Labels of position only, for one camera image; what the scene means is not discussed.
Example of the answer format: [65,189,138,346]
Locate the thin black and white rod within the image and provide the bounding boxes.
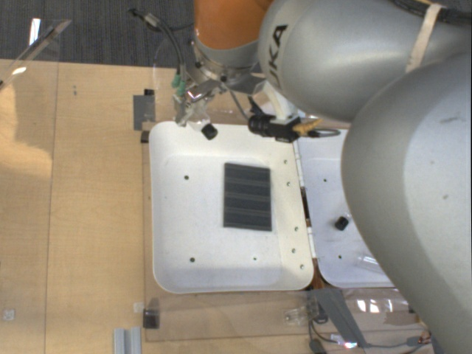
[296,152,315,260]

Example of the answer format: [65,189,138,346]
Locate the dark grey striped rectangular pad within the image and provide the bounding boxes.
[222,162,274,233]

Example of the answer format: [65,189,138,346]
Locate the black cylinder on white bracket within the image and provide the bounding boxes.
[247,83,302,142]

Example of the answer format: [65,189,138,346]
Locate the white plastic tray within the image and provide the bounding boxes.
[294,128,398,289]
[147,120,316,295]

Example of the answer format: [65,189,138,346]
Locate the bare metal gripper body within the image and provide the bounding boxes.
[182,60,265,105]

